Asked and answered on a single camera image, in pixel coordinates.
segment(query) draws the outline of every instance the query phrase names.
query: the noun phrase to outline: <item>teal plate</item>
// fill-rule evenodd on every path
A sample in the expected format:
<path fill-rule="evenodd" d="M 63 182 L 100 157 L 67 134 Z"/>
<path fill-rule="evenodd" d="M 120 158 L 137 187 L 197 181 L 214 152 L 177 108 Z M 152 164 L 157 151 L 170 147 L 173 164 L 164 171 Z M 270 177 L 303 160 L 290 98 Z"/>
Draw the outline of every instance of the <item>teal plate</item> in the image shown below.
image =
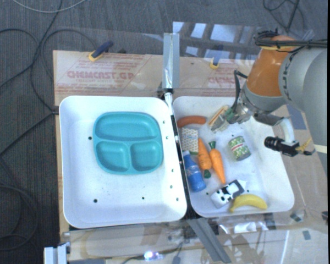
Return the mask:
<path fill-rule="evenodd" d="M 99 166 L 113 174 L 144 174 L 163 161 L 161 132 L 155 118 L 139 112 L 108 112 L 93 127 Z"/>

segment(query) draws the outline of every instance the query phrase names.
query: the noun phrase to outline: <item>brown sausage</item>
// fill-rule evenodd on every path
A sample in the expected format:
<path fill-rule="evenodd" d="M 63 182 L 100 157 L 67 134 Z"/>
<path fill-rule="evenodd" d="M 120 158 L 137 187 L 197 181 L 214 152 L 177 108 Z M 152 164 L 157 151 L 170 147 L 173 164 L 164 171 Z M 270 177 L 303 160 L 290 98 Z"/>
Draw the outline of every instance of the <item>brown sausage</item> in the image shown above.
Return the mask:
<path fill-rule="evenodd" d="M 201 115 L 189 115 L 187 117 L 181 117 L 177 121 L 177 127 L 182 128 L 183 126 L 186 126 L 188 124 L 205 124 L 206 118 Z"/>

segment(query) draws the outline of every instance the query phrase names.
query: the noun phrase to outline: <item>green can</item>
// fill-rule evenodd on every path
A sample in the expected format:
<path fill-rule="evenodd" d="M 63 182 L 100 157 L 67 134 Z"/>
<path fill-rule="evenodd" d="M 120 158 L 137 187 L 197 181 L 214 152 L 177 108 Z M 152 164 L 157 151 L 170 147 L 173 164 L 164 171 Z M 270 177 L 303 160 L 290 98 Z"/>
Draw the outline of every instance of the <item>green can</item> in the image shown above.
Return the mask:
<path fill-rule="evenodd" d="M 251 155 L 251 152 L 242 136 L 233 138 L 232 140 L 230 140 L 228 145 L 230 146 L 231 151 L 237 161 L 244 160 Z"/>

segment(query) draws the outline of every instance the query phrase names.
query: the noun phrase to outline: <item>carrot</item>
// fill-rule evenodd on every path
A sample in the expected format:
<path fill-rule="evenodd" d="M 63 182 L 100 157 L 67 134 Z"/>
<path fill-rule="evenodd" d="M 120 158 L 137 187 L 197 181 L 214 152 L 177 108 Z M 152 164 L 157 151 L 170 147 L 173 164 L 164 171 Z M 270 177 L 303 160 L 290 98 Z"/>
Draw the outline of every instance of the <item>carrot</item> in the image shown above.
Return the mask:
<path fill-rule="evenodd" d="M 222 161 L 221 153 L 215 148 L 215 144 L 216 144 L 215 141 L 209 143 L 211 148 L 209 152 L 209 156 L 213 164 L 213 169 L 215 170 L 215 173 L 218 175 L 221 183 L 225 184 L 226 178 L 225 178 L 224 164 Z"/>
<path fill-rule="evenodd" d="M 176 123 L 178 128 L 182 128 L 188 124 L 201 124 L 206 123 L 206 118 L 200 115 L 189 115 L 186 117 L 181 117 Z"/>
<path fill-rule="evenodd" d="M 212 167 L 209 153 L 201 138 L 198 138 L 198 165 L 204 171 Z"/>

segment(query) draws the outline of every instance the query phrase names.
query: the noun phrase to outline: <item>yellow banana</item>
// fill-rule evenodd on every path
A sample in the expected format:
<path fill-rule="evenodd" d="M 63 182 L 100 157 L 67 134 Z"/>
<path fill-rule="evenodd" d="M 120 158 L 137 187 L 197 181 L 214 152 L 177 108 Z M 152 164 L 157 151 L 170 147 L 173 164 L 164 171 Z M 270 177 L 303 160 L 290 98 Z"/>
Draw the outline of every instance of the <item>yellow banana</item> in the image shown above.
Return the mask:
<path fill-rule="evenodd" d="M 268 208 L 268 205 L 266 204 L 265 200 L 261 197 L 253 194 L 244 194 L 234 198 L 232 207 L 230 208 L 230 212 L 233 212 L 236 208 L 245 205 L 255 206 L 261 209 Z"/>

